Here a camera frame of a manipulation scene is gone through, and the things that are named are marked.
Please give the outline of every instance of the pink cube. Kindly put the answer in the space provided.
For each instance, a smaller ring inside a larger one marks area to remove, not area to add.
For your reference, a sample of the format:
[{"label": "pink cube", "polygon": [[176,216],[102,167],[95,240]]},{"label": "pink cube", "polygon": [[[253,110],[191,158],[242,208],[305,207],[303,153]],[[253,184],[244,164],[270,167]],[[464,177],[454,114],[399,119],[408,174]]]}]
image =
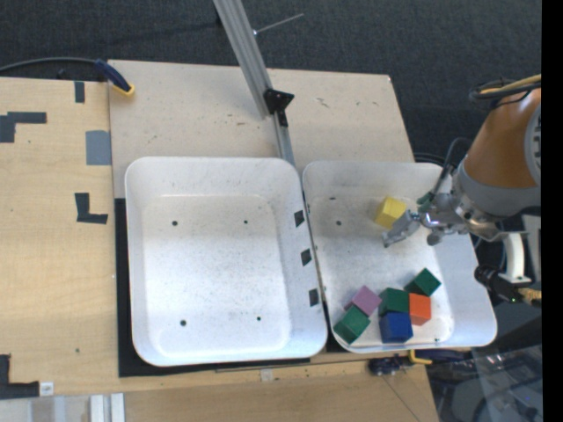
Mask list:
[{"label": "pink cube", "polygon": [[360,290],[355,293],[354,297],[352,297],[352,300],[346,304],[344,309],[355,305],[363,314],[369,317],[379,306],[379,303],[381,303],[381,297],[369,289],[369,287],[362,286]]}]

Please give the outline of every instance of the empty white tray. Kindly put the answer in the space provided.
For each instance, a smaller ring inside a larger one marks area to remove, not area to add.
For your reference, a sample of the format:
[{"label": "empty white tray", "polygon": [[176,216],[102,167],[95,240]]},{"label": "empty white tray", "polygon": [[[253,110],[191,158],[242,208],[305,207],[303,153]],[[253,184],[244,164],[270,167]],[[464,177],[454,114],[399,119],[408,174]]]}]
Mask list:
[{"label": "empty white tray", "polygon": [[308,358],[327,336],[296,169],[143,157],[125,175],[132,335],[150,364]]},{"label": "empty white tray", "polygon": [[376,312],[351,345],[335,334],[350,352],[484,346],[496,336],[488,292],[473,278],[478,263],[469,235],[446,236],[430,247],[429,230],[420,227],[385,249],[385,228],[374,223],[377,206],[388,195],[416,211],[416,199],[434,186],[440,170],[434,164],[317,161],[303,172],[331,326],[344,316],[344,306],[363,285],[376,294],[386,287],[401,289],[424,267],[442,282],[431,296],[432,318],[414,325],[411,339],[383,343]]}]

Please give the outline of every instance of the yellow block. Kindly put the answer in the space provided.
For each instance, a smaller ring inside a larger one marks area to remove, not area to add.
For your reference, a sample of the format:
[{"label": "yellow block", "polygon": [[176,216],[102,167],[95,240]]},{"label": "yellow block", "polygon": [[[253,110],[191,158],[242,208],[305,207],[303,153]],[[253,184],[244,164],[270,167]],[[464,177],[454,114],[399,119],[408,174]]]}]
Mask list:
[{"label": "yellow block", "polygon": [[376,211],[375,222],[379,225],[391,229],[393,223],[406,211],[406,203],[393,199],[392,197],[385,197],[379,204]]}]

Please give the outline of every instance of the blue cube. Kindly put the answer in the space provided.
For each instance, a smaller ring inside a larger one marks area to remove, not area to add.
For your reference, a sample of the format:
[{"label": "blue cube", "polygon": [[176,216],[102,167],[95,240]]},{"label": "blue cube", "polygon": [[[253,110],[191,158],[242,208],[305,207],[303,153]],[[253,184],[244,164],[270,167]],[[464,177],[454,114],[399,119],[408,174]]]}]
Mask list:
[{"label": "blue cube", "polygon": [[379,318],[379,330],[384,344],[400,344],[413,337],[413,325],[408,313],[389,311]]}]

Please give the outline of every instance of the green cube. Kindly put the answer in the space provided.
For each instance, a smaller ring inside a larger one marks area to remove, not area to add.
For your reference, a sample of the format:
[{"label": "green cube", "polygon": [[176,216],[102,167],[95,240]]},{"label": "green cube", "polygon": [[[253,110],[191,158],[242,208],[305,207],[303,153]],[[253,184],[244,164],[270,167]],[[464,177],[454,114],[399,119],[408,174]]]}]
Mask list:
[{"label": "green cube", "polygon": [[352,305],[333,328],[335,333],[352,344],[368,328],[369,322],[369,317],[363,314],[358,307]]},{"label": "green cube", "polygon": [[405,286],[406,292],[431,296],[442,283],[425,267]]},{"label": "green cube", "polygon": [[389,311],[408,313],[408,293],[394,287],[386,288],[380,295],[379,316],[384,316]]}]

